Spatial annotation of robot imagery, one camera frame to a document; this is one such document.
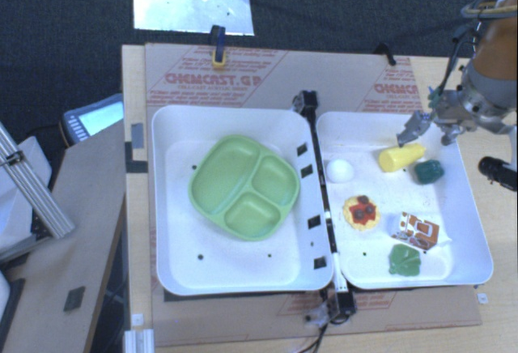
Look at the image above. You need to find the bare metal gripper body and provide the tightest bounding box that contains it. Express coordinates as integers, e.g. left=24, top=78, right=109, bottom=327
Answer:
left=427, top=90, right=508, bottom=134

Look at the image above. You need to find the yellow bottle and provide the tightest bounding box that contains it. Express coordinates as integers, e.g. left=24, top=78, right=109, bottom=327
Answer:
left=378, top=142, right=427, bottom=174

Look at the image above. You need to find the dark green pepper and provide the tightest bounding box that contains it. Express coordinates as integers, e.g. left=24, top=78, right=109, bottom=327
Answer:
left=413, top=159, right=445, bottom=185

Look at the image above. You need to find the white egg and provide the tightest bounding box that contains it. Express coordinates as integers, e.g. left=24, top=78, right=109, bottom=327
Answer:
left=325, top=159, right=355, bottom=184

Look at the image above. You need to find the white plastic tray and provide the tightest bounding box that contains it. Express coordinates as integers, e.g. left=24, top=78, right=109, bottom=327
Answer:
left=151, top=104, right=335, bottom=297
left=315, top=111, right=495, bottom=291

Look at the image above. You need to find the white and brown carton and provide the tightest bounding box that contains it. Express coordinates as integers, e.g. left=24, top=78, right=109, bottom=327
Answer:
left=389, top=211, right=441, bottom=253

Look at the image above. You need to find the yellow pasta with red sauce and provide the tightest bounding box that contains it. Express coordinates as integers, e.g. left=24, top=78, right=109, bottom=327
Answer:
left=342, top=194, right=381, bottom=232

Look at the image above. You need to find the thin black and white rod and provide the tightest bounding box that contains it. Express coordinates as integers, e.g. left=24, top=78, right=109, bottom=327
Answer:
left=307, top=107, right=348, bottom=292

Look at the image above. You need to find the green lettuce leaf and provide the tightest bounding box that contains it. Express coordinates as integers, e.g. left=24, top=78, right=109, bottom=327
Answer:
left=388, top=243, right=422, bottom=277

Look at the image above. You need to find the brown cardboard board red print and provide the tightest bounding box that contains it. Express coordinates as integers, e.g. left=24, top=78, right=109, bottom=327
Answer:
left=143, top=42, right=485, bottom=348

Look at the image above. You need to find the green divided plate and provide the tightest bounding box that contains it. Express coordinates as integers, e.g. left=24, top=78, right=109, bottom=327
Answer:
left=187, top=134, right=302, bottom=243

